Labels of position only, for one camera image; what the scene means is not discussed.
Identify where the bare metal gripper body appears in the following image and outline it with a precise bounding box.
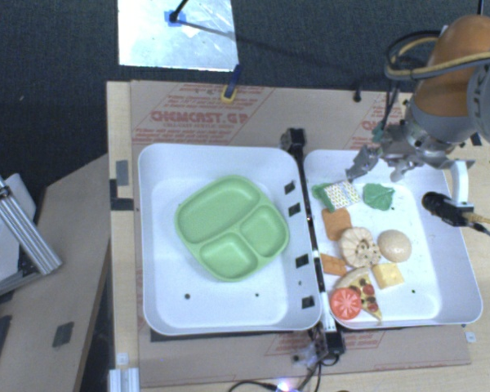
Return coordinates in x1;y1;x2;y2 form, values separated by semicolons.
378;122;455;170

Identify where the green lettuce leaf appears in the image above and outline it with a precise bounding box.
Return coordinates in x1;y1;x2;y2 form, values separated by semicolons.
362;182;396;212

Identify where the green and white corn cob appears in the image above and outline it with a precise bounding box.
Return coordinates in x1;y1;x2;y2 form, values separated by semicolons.
311;180;363;213

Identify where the large orange cracker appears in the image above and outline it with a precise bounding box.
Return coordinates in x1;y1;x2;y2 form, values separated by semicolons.
321;207;353;242

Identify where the beige bread roll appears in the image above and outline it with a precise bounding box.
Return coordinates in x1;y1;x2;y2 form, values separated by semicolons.
376;229;413;263

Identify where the thin black and white rod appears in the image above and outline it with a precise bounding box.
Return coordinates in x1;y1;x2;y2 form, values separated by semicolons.
292;147;336;334

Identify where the small orange cracker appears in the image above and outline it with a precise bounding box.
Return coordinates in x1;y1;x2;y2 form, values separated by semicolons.
319;252;348;277

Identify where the yellow cheese block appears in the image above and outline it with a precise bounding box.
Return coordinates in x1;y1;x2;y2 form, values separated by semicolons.
371;262;405;291

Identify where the white plastic tray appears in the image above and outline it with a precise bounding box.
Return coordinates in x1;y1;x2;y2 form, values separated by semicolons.
303;149;484;329
136;142;323;336

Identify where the pizza slice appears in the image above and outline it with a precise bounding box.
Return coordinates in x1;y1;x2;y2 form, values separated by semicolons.
334;265;383;325

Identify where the red tomato slice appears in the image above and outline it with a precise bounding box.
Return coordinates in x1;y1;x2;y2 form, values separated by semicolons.
329;287;363;320

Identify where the green divided plate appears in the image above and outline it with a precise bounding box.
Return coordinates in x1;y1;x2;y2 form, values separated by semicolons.
173;175;291;283

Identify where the brown cardboard board red print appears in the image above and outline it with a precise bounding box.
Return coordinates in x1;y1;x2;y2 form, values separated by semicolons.
128;80;473;388

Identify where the black cylinder on white bracket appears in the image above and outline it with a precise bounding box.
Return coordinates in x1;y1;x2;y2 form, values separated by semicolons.
421;159;476;228

